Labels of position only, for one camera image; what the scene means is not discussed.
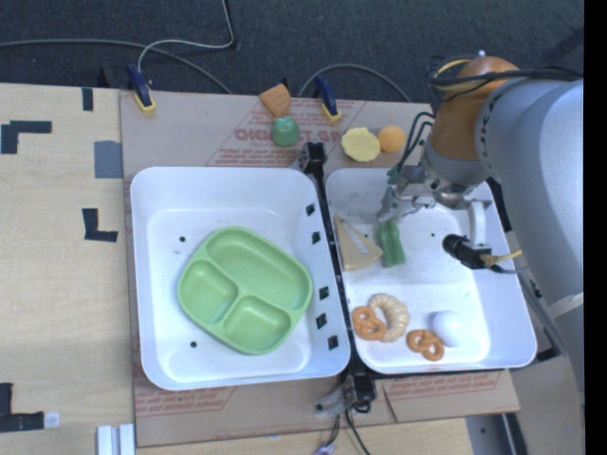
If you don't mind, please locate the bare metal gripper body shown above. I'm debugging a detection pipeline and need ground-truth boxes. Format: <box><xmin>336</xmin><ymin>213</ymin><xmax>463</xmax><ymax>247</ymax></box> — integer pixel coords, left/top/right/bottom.
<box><xmin>395</xmin><ymin>164</ymin><xmax>481</xmax><ymax>209</ymax></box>

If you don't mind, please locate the green toy asparagus bundle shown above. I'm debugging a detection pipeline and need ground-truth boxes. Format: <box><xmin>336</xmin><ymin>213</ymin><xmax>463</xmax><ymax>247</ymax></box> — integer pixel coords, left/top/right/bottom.
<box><xmin>377</xmin><ymin>220</ymin><xmax>408</xmax><ymax>269</ymax></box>

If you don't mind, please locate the tan cheese wedge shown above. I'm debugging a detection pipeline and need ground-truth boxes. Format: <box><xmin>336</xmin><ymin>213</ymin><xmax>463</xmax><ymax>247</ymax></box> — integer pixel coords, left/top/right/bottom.
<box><xmin>333</xmin><ymin>214</ymin><xmax>384</xmax><ymax>273</ymax></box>

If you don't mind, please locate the orange ball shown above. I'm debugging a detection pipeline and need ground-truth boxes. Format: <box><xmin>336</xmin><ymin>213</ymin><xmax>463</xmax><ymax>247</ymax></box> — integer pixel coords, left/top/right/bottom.
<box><xmin>377</xmin><ymin>125</ymin><xmax>407</xmax><ymax>155</ymax></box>

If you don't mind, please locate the yellow round biscuit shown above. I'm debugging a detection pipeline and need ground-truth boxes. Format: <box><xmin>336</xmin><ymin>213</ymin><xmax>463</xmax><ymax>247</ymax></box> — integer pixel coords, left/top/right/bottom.
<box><xmin>340</xmin><ymin>127</ymin><xmax>381</xmax><ymax>163</ymax></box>

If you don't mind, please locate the thin black rod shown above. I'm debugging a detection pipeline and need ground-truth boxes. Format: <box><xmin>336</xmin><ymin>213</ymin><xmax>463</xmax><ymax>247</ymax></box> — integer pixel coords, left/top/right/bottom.
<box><xmin>310</xmin><ymin>158</ymin><xmax>362</xmax><ymax>379</ymax></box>

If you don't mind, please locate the white plastic tray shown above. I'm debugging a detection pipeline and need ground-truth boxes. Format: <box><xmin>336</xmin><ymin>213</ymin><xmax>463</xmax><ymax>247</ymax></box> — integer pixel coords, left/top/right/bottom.
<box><xmin>324</xmin><ymin>166</ymin><xmax>539</xmax><ymax>375</ymax></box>
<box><xmin>130</xmin><ymin>166</ymin><xmax>352</xmax><ymax>391</ymax></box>

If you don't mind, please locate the beige doughnut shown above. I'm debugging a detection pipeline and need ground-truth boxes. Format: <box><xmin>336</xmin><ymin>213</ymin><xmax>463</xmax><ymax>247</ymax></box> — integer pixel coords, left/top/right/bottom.
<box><xmin>367</xmin><ymin>293</ymin><xmax>412</xmax><ymax>344</ymax></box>

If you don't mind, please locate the orange pretzel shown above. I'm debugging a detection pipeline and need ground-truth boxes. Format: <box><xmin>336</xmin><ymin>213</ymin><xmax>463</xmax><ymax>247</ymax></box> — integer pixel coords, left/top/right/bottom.
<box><xmin>406</xmin><ymin>329</ymin><xmax>446</xmax><ymax>363</ymax></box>
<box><xmin>351</xmin><ymin>305</ymin><xmax>389</xmax><ymax>342</ymax></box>

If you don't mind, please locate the white egg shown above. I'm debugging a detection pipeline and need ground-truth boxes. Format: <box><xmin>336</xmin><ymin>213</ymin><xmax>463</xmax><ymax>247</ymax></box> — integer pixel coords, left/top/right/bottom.
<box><xmin>431</xmin><ymin>310</ymin><xmax>469</xmax><ymax>349</ymax></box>

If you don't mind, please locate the green round toy vegetable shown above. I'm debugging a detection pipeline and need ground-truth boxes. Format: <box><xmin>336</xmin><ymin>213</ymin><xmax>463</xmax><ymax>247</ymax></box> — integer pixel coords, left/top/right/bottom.
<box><xmin>270</xmin><ymin>116</ymin><xmax>302</xmax><ymax>149</ymax></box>

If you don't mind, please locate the orange cheese wedge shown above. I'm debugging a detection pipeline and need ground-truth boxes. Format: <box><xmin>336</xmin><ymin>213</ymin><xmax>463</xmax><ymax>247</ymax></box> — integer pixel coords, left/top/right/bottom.
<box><xmin>259</xmin><ymin>82</ymin><xmax>292</xmax><ymax>118</ymax></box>

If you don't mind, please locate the green divided plate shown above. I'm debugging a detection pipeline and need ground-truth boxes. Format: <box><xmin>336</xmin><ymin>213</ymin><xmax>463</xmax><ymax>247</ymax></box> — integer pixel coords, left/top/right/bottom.
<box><xmin>175</xmin><ymin>226</ymin><xmax>315</xmax><ymax>356</ymax></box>

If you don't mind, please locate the brown cardboard board red print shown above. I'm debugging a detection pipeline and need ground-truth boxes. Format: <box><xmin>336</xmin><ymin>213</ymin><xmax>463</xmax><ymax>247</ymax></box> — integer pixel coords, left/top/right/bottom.
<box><xmin>118</xmin><ymin>90</ymin><xmax>522</xmax><ymax>448</ymax></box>

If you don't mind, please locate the black cylinder on white bracket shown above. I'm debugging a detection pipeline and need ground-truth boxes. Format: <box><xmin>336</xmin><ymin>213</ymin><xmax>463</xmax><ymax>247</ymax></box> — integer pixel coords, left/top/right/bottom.
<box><xmin>442</xmin><ymin>199</ymin><xmax>495</xmax><ymax>271</ymax></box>

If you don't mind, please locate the black block with thin wires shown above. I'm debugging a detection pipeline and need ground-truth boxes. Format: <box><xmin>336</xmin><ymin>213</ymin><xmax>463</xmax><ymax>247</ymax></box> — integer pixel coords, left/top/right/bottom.
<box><xmin>340</xmin><ymin>372</ymin><xmax>378</xmax><ymax>410</ymax></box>
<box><xmin>299</xmin><ymin>141</ymin><xmax>329</xmax><ymax>176</ymax></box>

